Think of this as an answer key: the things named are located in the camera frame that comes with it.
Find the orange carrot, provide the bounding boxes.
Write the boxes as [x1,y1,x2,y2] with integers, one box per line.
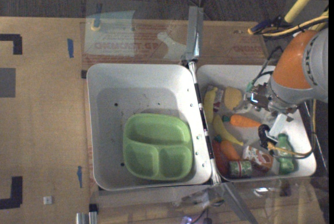
[213,135,242,162]
[221,114,262,128]

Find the white plastic tray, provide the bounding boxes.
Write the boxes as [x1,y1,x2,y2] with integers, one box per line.
[195,64,318,183]
[86,63,213,192]

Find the black cylinder on white bracket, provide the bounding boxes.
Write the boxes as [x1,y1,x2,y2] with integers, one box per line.
[257,112,289,150]

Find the green can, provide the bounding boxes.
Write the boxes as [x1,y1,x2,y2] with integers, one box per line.
[229,160,254,179]

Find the white and red packet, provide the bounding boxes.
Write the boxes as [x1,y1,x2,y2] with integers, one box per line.
[213,88,225,113]

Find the yellow bread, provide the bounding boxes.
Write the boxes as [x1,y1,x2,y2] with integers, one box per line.
[223,86,243,111]

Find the yellow banana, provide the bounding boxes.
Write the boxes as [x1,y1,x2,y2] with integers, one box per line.
[212,113,244,147]
[203,86,219,124]

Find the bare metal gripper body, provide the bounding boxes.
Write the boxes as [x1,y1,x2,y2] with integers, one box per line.
[244,82,299,115]

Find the green divided plate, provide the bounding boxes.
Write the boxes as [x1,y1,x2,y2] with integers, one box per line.
[122,112,195,182]

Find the green plastic bottle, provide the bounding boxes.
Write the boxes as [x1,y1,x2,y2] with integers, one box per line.
[275,133,296,175]

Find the brown cardboard board red print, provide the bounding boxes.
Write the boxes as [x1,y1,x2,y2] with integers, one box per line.
[79,18,270,218]

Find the white and orange carton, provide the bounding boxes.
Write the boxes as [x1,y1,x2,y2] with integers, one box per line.
[242,145,275,173]

